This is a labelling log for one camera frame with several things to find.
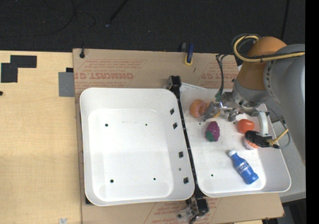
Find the wooden surface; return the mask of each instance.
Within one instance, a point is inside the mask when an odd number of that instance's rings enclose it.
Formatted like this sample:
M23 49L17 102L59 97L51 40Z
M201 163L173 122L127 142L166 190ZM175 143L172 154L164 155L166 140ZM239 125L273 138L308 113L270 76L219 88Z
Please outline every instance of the wooden surface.
M18 83L0 83L0 224L81 223L74 98L59 97L58 73L71 53L37 54L37 68L19 68Z

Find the black tape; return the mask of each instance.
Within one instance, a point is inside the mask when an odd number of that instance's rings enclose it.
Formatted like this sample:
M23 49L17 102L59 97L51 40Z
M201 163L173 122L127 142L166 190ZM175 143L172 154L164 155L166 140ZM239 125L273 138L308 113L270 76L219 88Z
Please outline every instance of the black tape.
M36 68L37 56L11 55L10 63L1 63L1 82L17 83L18 68Z

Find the red tomato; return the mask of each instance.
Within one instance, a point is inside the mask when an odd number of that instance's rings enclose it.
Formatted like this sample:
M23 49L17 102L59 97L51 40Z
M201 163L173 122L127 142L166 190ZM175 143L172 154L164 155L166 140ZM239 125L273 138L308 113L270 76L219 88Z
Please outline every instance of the red tomato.
M245 134L249 130L253 130L255 128L255 124L253 121L248 119L241 119L238 121L238 130L239 132Z

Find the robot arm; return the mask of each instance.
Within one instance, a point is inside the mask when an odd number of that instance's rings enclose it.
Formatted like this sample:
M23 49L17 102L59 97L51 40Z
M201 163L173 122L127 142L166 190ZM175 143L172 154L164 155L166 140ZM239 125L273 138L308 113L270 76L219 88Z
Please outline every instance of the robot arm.
M259 38L246 58L234 82L233 91L221 98L221 109L229 113L228 120L247 113L258 116L256 108L269 100L282 110L290 135L305 158L305 45L286 45L274 37ZM236 45L234 52L240 56Z

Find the orange donut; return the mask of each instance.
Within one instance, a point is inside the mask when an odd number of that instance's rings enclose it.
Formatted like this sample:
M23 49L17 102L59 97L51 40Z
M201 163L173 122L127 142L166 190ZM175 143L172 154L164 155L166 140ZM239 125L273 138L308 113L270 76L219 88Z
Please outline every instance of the orange donut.
M189 112L195 118L201 117L206 110L206 103L201 99L196 99L191 103Z

